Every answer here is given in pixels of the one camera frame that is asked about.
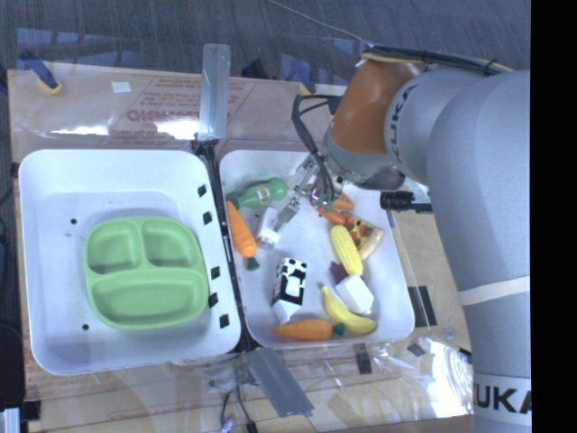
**banana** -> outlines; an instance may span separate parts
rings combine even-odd
[[[356,315],[349,311],[341,301],[335,297],[327,286],[321,291],[325,294],[325,311],[336,323],[343,323],[344,327],[355,334],[368,334],[377,326],[377,321]]]

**white tray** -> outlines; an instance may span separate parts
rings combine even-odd
[[[181,151],[44,150],[23,160],[19,177],[32,353],[45,370],[92,373],[235,347],[241,324],[201,160]],[[174,217],[197,235],[217,298],[198,318],[158,330],[120,330],[91,309],[87,233],[107,219],[139,215]]]
[[[280,151],[233,151],[221,161],[220,171],[225,197],[236,196],[245,188],[273,177],[286,179],[294,174],[297,166],[307,157],[305,152]],[[377,250],[364,261],[363,277],[375,296],[372,318],[377,328],[366,335],[346,332],[344,336],[333,334],[327,345],[361,342],[392,342],[407,337],[414,328],[415,314],[408,296],[405,276],[398,258],[397,246],[390,232],[387,216],[380,208],[380,193],[347,185],[344,192],[354,202],[356,216],[384,230],[385,235]],[[274,202],[280,208],[288,201]],[[253,210],[241,208],[247,225],[256,233],[264,208]],[[330,286],[333,294],[333,276],[330,262],[339,263],[331,244],[329,230],[332,224],[321,217],[308,202],[281,232],[274,249],[261,250],[256,259],[261,267],[253,272],[244,267],[243,258],[235,252],[235,264],[241,286],[246,321],[253,338],[263,346],[273,348],[297,348],[313,346],[309,342],[288,341],[271,333],[279,321],[270,309],[275,269],[280,260],[289,256],[307,263],[307,278],[302,309],[292,320],[304,318],[328,318],[323,307],[321,285]]]

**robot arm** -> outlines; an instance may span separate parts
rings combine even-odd
[[[488,66],[418,73],[368,60],[323,154],[331,173],[358,185],[385,174],[381,190],[405,177],[428,187],[472,342],[473,430],[527,433],[530,74]]]

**white band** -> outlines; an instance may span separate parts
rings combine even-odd
[[[492,284],[481,285],[474,289],[464,290],[459,292],[459,301],[466,307],[469,305],[476,305],[483,301],[492,299],[500,299],[508,295],[531,291],[531,276],[523,276],[522,278],[511,279],[509,281],[493,282]]]

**plastic container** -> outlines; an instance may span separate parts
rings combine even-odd
[[[227,197],[275,176],[286,180],[306,157],[305,152],[229,152],[221,160],[220,167],[224,195]],[[344,191],[354,203],[353,213],[384,232],[375,251],[364,261],[363,271],[363,279],[374,296],[370,317],[378,325],[374,331],[365,335],[348,331],[343,336],[332,334],[322,345],[393,342],[406,338],[413,331],[415,314],[389,220],[380,208],[380,193],[353,185],[347,185]],[[270,207],[280,209],[288,200],[285,198],[272,202]],[[240,209],[253,233],[257,232],[265,209]],[[261,345],[276,349],[319,345],[318,342],[290,340],[274,335],[271,329],[279,324],[279,320],[271,305],[277,265],[283,258],[296,258],[307,264],[307,279],[302,307],[291,316],[290,321],[328,318],[321,287],[327,285],[337,295],[330,268],[331,262],[339,263],[329,234],[332,226],[330,221],[303,200],[300,210],[284,227],[274,248],[260,248],[255,254],[261,268],[256,271],[237,268],[247,326],[252,337]],[[240,255],[234,255],[236,264],[241,265]]]
[[[42,368],[94,373],[234,349],[240,318],[212,187],[198,157],[183,151],[43,150],[24,158],[19,171],[31,345]],[[96,315],[84,272],[85,240],[95,226],[121,217],[170,217],[195,234],[209,293],[196,318],[129,330]],[[133,265],[155,256],[136,247],[124,253],[134,255]]]
[[[208,304],[197,237],[166,216],[125,216],[96,225],[84,244],[84,271],[92,309],[112,327],[175,326]]]

